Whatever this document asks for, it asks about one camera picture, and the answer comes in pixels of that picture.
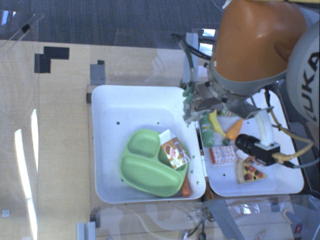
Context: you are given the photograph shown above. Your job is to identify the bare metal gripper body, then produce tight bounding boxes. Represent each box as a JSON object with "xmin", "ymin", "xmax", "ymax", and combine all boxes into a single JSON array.
[{"xmin": 191, "ymin": 82, "xmax": 229, "ymax": 113}]

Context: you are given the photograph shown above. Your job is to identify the green bottle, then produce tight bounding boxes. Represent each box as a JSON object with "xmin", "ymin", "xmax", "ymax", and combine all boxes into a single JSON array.
[{"xmin": 198, "ymin": 111, "xmax": 216, "ymax": 148}]

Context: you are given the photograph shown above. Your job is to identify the yellow banana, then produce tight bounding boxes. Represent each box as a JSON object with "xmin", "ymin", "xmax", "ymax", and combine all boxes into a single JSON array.
[{"xmin": 207, "ymin": 108, "xmax": 227, "ymax": 138}]

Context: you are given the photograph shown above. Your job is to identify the green and white packet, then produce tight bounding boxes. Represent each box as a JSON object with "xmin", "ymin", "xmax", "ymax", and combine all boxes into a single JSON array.
[{"xmin": 217, "ymin": 107, "xmax": 237, "ymax": 118}]

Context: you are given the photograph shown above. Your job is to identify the orange carrot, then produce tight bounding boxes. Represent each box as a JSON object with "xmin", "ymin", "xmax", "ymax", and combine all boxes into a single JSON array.
[{"xmin": 222, "ymin": 118, "xmax": 244, "ymax": 146}]

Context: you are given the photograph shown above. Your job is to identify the white and orange carton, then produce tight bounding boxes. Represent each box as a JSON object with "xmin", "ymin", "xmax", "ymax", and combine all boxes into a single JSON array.
[{"xmin": 158, "ymin": 129, "xmax": 191, "ymax": 171}]

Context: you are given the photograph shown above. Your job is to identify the white plastic tray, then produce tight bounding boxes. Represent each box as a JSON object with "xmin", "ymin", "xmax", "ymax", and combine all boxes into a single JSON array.
[
  {"xmin": 196, "ymin": 88, "xmax": 305, "ymax": 198},
  {"xmin": 91, "ymin": 84, "xmax": 207, "ymax": 205}
]

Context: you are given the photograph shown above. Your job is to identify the thin black and white rod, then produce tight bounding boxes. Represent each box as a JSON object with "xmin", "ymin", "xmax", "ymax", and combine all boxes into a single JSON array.
[{"xmin": 195, "ymin": 121, "xmax": 209, "ymax": 201}]

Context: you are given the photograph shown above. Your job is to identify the green divided plate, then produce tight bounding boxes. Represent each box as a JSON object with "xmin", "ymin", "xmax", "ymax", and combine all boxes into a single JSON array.
[{"xmin": 118, "ymin": 128, "xmax": 190, "ymax": 198}]

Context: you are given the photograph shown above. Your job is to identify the red and white packet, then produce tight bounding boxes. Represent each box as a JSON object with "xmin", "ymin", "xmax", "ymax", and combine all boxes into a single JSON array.
[{"xmin": 242, "ymin": 155, "xmax": 264, "ymax": 167}]

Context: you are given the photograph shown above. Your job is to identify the orange sausage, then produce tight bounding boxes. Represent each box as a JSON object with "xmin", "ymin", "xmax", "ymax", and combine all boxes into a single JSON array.
[{"xmin": 180, "ymin": 173, "xmax": 192, "ymax": 198}]

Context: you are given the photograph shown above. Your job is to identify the pizza slice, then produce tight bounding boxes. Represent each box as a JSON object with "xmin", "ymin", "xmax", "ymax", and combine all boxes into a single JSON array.
[{"xmin": 235, "ymin": 158, "xmax": 268, "ymax": 185}]

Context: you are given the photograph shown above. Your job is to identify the black cylinder on white bracket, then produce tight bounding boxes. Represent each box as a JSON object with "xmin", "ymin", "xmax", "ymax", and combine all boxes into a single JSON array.
[{"xmin": 234, "ymin": 108, "xmax": 281, "ymax": 167}]

